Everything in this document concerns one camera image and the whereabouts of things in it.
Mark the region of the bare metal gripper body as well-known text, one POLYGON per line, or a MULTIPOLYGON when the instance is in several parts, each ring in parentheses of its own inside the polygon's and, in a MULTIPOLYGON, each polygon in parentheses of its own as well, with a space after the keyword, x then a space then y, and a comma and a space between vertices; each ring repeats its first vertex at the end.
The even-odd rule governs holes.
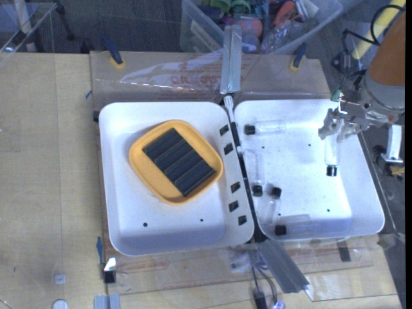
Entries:
POLYGON ((339 116, 350 124, 358 124, 361 130, 371 126, 382 127, 394 124, 403 114, 401 109, 392 109, 372 98, 353 100, 341 97, 338 105, 339 116))

